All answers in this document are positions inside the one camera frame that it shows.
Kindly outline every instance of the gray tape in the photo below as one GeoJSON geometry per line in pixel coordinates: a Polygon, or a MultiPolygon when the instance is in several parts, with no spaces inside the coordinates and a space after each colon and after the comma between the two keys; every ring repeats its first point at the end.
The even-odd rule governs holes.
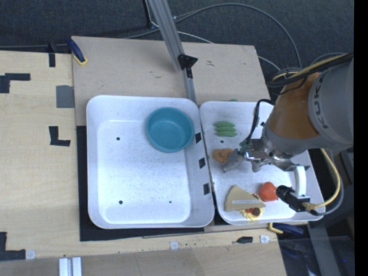
{"type": "Polygon", "coordinates": [[[74,108],[74,88],[67,85],[56,86],[56,107],[74,108]]]}

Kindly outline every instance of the blue bowl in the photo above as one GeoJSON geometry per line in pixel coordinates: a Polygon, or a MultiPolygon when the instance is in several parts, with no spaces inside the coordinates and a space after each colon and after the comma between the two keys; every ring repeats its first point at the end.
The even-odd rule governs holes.
{"type": "Polygon", "coordinates": [[[162,152],[180,151],[194,136],[191,119],[176,108],[156,109],[148,116],[145,130],[152,145],[162,152]]]}

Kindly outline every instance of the red toy tomato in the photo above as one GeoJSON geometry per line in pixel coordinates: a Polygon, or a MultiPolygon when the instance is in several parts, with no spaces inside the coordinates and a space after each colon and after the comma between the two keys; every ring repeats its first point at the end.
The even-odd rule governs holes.
{"type": "Polygon", "coordinates": [[[278,198],[276,195],[276,186],[271,182],[264,183],[260,188],[258,195],[263,201],[272,201],[277,200],[278,198]]]}

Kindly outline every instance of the table top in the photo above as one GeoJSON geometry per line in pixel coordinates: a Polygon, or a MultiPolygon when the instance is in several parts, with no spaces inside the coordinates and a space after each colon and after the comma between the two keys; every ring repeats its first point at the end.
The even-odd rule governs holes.
{"type": "MultiPolygon", "coordinates": [[[[124,40],[122,47],[126,46],[126,48],[123,48],[122,52],[125,54],[131,50],[142,50],[146,45],[154,57],[158,56],[158,58],[170,60],[161,46],[163,42],[145,43],[147,42],[124,40]],[[158,53],[154,53],[152,50],[155,46],[160,46],[158,53]]],[[[202,51],[209,54],[211,48],[222,49],[227,51],[226,57],[229,62],[233,62],[228,58],[233,54],[237,58],[237,64],[229,67],[233,71],[230,76],[241,73],[246,78],[245,82],[252,78],[254,84],[248,85],[249,89],[246,94],[253,95],[254,99],[268,97],[259,63],[258,66],[253,66],[256,71],[251,75],[252,69],[245,72],[243,69],[246,64],[243,59],[238,57],[239,52],[248,54],[247,50],[250,50],[254,53],[252,62],[257,63],[253,47],[235,45],[210,47],[211,44],[204,47],[202,45],[190,43],[184,44],[184,48],[189,51],[191,48],[196,50],[190,55],[199,58],[201,58],[202,51]]],[[[194,79],[196,79],[196,75],[200,78],[202,73],[206,73],[207,68],[213,68],[210,64],[216,65],[217,60],[224,56],[220,52],[214,52],[212,55],[208,59],[205,57],[206,60],[203,61],[201,67],[198,66],[197,71],[193,70],[194,79]]],[[[30,81],[10,81],[9,93],[0,94],[0,119],[2,120],[0,122],[0,131],[2,132],[0,135],[0,155],[2,157],[0,159],[0,168],[2,169],[0,172],[0,180],[2,181],[2,187],[0,187],[0,231],[7,232],[7,250],[35,250],[37,258],[52,258],[169,250],[171,241],[177,241],[180,248],[205,248],[231,245],[242,236],[252,236],[255,243],[260,242],[260,235],[268,235],[271,241],[277,240],[276,234],[265,228],[244,229],[211,224],[205,228],[205,232],[196,234],[133,237],[109,241],[79,241],[78,167],[75,132],[76,120],[77,122],[79,120],[79,124],[83,125],[83,117],[78,118],[78,115],[83,115],[83,109],[80,109],[80,114],[77,112],[79,99],[83,98],[78,93],[83,94],[83,89],[80,86],[81,82],[76,82],[75,77],[73,77],[73,72],[75,75],[76,69],[79,67],[74,67],[71,55],[56,54],[55,63],[55,67],[50,67],[49,54],[47,53],[0,51],[0,75],[29,73],[31,76],[30,81]],[[58,86],[75,88],[75,109],[57,107],[56,87],[58,86]],[[50,126],[57,126],[59,139],[70,140],[70,146],[51,146],[50,126]]],[[[142,70],[150,74],[149,70],[152,66],[147,67],[141,62],[135,63],[135,65],[143,66],[142,70]]],[[[135,66],[132,67],[131,72],[137,70],[138,68],[135,66]]],[[[165,71],[167,74],[172,73],[170,68],[168,70],[157,68],[152,72],[153,74],[159,71],[162,74],[165,74],[165,71]]],[[[221,79],[224,77],[221,73],[218,76],[221,79]]],[[[201,102],[211,99],[211,94],[214,95],[215,100],[218,100],[219,97],[224,99],[225,96],[225,98],[231,96],[226,93],[217,94],[216,89],[210,90],[210,94],[206,94],[206,85],[208,84],[204,80],[203,86],[195,86],[197,99],[201,102]]],[[[152,93],[152,89],[150,90],[147,86],[146,88],[148,89],[146,91],[152,93]]],[[[224,91],[222,85],[217,89],[224,91]]],[[[171,96],[178,97],[184,93],[185,91],[181,90],[179,94],[171,94],[171,96]]],[[[91,97],[91,94],[86,94],[84,99],[86,97],[91,97]]],[[[231,98],[246,100],[247,97],[236,91],[234,97],[231,98]]],[[[274,248],[274,252],[281,258],[279,249],[274,248]]]]}

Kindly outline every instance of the white tray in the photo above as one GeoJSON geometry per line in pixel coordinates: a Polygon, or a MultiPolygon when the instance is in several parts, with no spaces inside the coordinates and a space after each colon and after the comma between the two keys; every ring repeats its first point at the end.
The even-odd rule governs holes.
{"type": "MultiPolygon", "coordinates": [[[[257,220],[246,219],[239,211],[224,210],[225,199],[233,185],[238,185],[245,191],[258,193],[263,183],[270,181],[276,187],[285,185],[296,188],[293,172],[284,172],[273,165],[262,166],[259,172],[252,171],[250,162],[243,162],[239,167],[223,173],[222,165],[212,157],[212,152],[218,148],[239,148],[239,143],[249,134],[253,121],[255,102],[209,101],[200,107],[202,128],[205,136],[206,149],[209,159],[210,173],[216,196],[217,208],[220,216],[229,224],[245,225],[271,222],[313,221],[321,217],[313,216],[307,212],[297,213],[280,199],[266,202],[262,216],[257,220]],[[230,121],[236,125],[235,137],[218,137],[214,123],[217,121],[230,121]]],[[[259,110],[259,124],[266,122],[272,111],[272,106],[261,102],[259,110]]],[[[260,138],[262,126],[258,125],[252,138],[260,138]]],[[[310,166],[306,170],[306,194],[311,202],[322,202],[323,197],[308,152],[292,159],[294,163],[310,166]]]]}
{"type": "Polygon", "coordinates": [[[203,227],[214,216],[197,105],[183,98],[100,95],[87,105],[88,212],[101,228],[203,227]],[[145,133],[154,110],[186,113],[195,138],[156,150],[145,133]]]}

